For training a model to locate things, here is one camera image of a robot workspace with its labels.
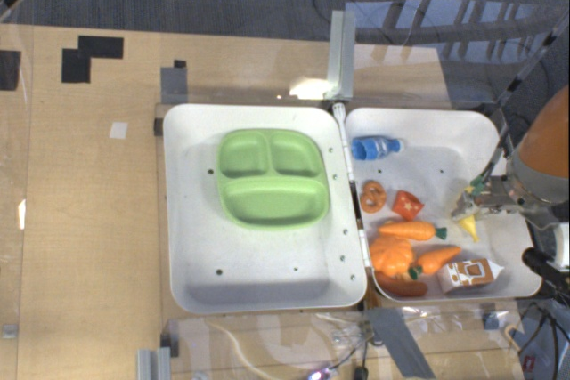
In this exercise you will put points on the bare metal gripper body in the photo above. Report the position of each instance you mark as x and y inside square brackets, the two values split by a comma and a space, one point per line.
[501, 193]

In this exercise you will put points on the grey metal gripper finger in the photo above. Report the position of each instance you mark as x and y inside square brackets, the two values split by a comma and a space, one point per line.
[482, 212]
[461, 207]

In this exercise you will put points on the yellow banana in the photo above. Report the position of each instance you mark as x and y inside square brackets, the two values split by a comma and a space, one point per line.
[471, 228]

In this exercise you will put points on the orange carrot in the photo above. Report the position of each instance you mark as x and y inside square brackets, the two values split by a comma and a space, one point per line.
[407, 230]
[438, 259]

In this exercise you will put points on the brown and white carton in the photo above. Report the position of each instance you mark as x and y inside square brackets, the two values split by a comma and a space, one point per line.
[467, 276]

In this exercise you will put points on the white plastic tray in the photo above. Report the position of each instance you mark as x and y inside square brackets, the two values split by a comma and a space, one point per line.
[267, 271]
[445, 138]

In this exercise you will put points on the brown pretzel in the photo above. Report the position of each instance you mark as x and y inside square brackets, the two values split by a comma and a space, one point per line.
[366, 204]

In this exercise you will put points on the brown sausage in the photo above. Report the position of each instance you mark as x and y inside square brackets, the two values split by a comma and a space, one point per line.
[403, 288]

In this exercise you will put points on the blue plastic bottle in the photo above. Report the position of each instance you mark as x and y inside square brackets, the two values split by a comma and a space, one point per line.
[374, 147]

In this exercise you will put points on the thin black and white rod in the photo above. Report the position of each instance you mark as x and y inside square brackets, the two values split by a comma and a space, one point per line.
[346, 147]

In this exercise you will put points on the green divided plate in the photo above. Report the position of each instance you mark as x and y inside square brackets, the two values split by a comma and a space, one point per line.
[274, 200]

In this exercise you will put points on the black cylinder on white bracket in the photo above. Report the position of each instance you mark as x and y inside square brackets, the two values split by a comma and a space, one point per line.
[541, 262]

